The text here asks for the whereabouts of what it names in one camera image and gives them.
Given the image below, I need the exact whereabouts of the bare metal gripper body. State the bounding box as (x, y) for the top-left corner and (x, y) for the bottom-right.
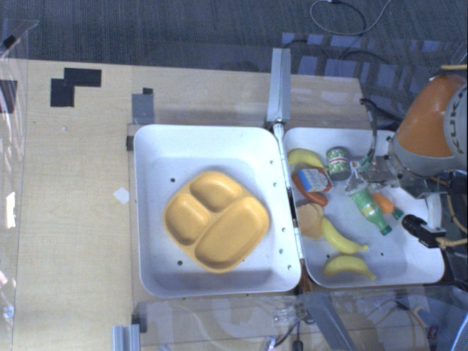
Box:
(364, 155), (401, 189)

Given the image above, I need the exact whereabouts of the green and white can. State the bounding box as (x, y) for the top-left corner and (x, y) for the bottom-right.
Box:
(325, 146), (352, 181)

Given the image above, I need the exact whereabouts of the green plastic bottle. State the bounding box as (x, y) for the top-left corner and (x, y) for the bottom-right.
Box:
(350, 188), (393, 237)

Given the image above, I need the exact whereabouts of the orange carrot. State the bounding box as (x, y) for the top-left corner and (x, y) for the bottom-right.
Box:
(370, 192), (404, 221)

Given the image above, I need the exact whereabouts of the blue and orange carton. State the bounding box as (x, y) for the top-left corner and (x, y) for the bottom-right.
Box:
(296, 167), (334, 194)

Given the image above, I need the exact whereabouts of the red sausage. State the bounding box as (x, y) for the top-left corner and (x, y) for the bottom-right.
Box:
(291, 173), (329, 208)

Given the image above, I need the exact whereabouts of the yellow banana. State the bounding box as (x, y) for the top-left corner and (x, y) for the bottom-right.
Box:
(287, 148), (328, 171)
(320, 216), (370, 255)
(322, 254), (378, 282)

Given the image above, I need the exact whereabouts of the tan bread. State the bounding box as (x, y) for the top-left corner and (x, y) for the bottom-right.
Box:
(296, 202), (326, 241)

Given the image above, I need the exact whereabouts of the white plastic tray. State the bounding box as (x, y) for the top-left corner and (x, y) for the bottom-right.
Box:
(132, 124), (303, 299)
(283, 127), (447, 290)

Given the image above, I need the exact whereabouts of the yellow divided plate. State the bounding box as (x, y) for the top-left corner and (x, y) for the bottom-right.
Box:
(162, 170), (272, 274)

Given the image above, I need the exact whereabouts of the black cylinder on white bracket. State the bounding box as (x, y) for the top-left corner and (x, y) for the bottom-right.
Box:
(401, 192), (449, 250)

